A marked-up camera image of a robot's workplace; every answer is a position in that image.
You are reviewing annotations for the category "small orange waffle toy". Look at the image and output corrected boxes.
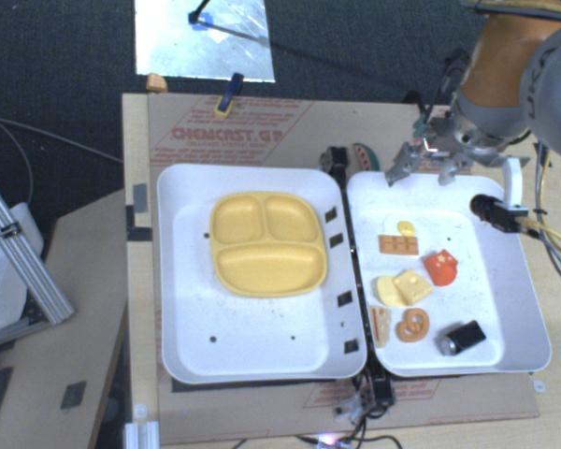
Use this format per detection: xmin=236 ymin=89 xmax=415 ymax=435
xmin=145 ymin=72 xmax=169 ymax=94

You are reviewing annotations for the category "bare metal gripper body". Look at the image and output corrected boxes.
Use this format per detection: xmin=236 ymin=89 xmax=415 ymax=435
xmin=420 ymin=119 xmax=511 ymax=166

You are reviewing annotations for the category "watermelon slice toy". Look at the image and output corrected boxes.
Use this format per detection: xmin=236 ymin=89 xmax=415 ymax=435
xmin=352 ymin=142 xmax=381 ymax=173

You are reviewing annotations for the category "brown cardboard board red print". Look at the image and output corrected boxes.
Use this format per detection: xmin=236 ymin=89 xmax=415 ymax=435
xmin=147 ymin=94 xmax=541 ymax=446

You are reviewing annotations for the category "white fried egg toy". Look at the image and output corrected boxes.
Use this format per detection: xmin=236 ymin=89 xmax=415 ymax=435
xmin=382 ymin=212 xmax=432 ymax=248

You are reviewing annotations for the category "red strawberry toy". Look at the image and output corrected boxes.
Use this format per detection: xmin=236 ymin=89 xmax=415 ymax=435
xmin=423 ymin=248 xmax=460 ymax=288

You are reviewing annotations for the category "black block with thin wires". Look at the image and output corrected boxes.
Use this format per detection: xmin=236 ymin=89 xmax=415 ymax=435
xmin=353 ymin=370 xmax=397 ymax=413
xmin=318 ymin=145 xmax=352 ymax=178

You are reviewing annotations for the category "white plastic tray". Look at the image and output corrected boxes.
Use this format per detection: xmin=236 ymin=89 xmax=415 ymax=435
xmin=156 ymin=163 xmax=369 ymax=386
xmin=345 ymin=170 xmax=554 ymax=378

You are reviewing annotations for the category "pale sandwich wedge toy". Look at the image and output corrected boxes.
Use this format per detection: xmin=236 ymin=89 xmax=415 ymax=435
xmin=368 ymin=304 xmax=394 ymax=349

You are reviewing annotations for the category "yellow divided plate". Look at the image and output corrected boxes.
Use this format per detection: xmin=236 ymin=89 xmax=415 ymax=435
xmin=209 ymin=191 xmax=329 ymax=298

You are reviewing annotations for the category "yellow cheese wedge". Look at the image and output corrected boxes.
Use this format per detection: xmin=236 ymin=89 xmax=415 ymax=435
xmin=392 ymin=268 xmax=435 ymax=307

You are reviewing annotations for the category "pale yellow toy slice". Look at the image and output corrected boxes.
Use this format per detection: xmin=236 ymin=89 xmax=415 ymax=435
xmin=375 ymin=275 xmax=409 ymax=309

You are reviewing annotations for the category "thin black rod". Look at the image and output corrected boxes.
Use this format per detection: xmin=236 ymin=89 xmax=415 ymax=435
xmin=337 ymin=169 xmax=381 ymax=379

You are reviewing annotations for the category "orange waffle biscuit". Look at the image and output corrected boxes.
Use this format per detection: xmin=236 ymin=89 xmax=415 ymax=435
xmin=378 ymin=234 xmax=421 ymax=257

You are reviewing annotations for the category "orange pretzel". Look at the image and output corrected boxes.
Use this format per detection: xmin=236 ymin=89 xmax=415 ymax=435
xmin=396 ymin=307 xmax=431 ymax=344

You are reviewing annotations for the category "black cylinder on white bracket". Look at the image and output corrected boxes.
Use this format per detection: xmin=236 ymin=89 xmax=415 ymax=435
xmin=469 ymin=156 xmax=531 ymax=235

